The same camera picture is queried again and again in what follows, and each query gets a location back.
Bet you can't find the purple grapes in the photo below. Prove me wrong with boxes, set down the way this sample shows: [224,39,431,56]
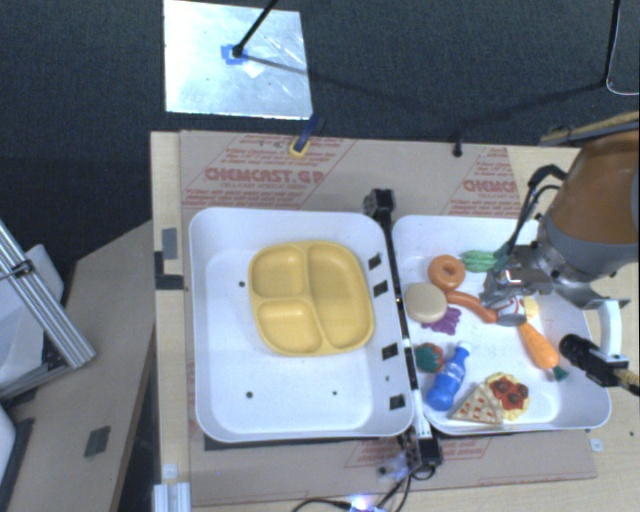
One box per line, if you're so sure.
[420,305,463,337]

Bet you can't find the black cylinder on white bracket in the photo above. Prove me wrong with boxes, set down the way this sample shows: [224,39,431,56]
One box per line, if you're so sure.
[558,297,632,389]

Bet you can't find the orange sausage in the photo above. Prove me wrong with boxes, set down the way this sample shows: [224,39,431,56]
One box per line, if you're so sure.
[444,289,499,324]

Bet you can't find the pizza slice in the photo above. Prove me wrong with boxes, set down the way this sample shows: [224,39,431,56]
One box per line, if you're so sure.
[447,381,504,427]

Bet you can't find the orange doughnut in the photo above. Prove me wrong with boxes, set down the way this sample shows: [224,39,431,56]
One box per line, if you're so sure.
[426,254,468,292]

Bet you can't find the thin black and white rod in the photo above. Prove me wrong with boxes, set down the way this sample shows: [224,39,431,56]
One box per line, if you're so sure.
[375,208,432,442]

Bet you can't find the yellow divided plate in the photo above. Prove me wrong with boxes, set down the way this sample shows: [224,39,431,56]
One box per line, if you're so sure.
[247,240,376,358]

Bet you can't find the orange carrot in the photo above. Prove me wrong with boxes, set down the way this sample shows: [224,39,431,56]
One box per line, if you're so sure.
[516,321,571,383]

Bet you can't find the yellow pasta with red meatballs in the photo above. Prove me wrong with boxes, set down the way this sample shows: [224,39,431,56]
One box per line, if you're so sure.
[484,371,532,423]

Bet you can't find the green toy beans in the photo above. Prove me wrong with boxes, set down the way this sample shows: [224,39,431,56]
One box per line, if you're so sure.
[459,249,502,274]

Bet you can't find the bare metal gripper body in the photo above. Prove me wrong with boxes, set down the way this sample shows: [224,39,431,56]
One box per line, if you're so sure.
[482,243,600,307]

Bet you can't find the blue plastic bottle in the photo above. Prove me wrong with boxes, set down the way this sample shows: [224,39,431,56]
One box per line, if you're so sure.
[425,341,473,413]

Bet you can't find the white plastic tray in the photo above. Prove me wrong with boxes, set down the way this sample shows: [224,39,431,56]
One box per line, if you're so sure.
[188,206,417,444]
[390,214,613,436]

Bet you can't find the tan round biscuit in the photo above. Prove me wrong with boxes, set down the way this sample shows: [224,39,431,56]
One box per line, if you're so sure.
[403,282,448,324]

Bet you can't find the brown cardboard board, red print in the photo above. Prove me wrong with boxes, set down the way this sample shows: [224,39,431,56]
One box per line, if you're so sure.
[178,130,599,495]

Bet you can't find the red and green strawberry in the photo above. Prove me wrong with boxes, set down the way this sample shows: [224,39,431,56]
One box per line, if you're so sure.
[413,342,446,375]

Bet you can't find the small grey and white can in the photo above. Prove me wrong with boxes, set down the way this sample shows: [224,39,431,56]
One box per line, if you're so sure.
[496,299,529,328]

